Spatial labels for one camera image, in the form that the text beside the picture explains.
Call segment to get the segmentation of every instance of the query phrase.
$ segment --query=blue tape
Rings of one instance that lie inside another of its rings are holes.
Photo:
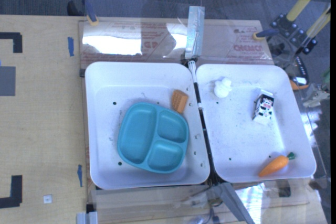
[[[74,43],[74,39],[72,37],[68,37],[68,49],[69,49],[69,54],[70,56],[75,56],[73,53],[73,43]]]
[[[80,187],[82,187],[83,186],[83,181],[82,181],[82,166],[80,164],[78,165],[77,175],[78,175],[78,178],[79,178]]]

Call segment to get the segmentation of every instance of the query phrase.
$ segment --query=cow print carton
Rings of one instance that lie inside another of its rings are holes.
[[[271,93],[262,92],[256,100],[253,120],[263,125],[268,124],[273,114],[274,98]]]

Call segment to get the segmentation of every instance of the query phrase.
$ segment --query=black corner marker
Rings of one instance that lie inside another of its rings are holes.
[[[22,203],[22,175],[12,176],[10,196],[0,198],[0,208],[18,207]]]
[[[21,54],[22,49],[22,35],[18,32],[0,32],[0,39],[13,40],[13,53]]]

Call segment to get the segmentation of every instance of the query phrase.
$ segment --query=light wood surface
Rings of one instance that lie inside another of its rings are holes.
[[[23,176],[23,202],[20,207],[0,209],[0,223],[75,223],[76,213],[86,209],[85,128],[79,77],[81,19],[0,15],[0,31],[23,36],[22,54],[13,53],[11,40],[0,40],[2,66],[16,67],[15,96],[0,97],[0,198],[9,196],[12,175]],[[74,40],[73,57],[68,51],[68,37]],[[78,165],[82,165],[83,187]],[[326,223],[317,192],[307,184],[303,189],[308,202],[262,208],[260,222]],[[49,194],[52,203],[44,204],[43,196]],[[163,205],[164,192],[155,193],[158,196]],[[133,198],[132,192],[121,192],[100,205],[103,209],[110,206],[124,210],[127,206],[121,204],[134,202]],[[216,210],[221,223],[236,221],[225,206]],[[196,213],[143,223],[184,223]]]

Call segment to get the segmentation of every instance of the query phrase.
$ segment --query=orange carrot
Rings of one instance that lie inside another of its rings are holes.
[[[273,161],[266,165],[264,169],[262,169],[262,171],[259,173],[259,176],[267,176],[271,173],[279,171],[288,164],[290,159],[294,158],[295,156],[293,152],[289,153],[287,156],[280,155],[276,157]]]

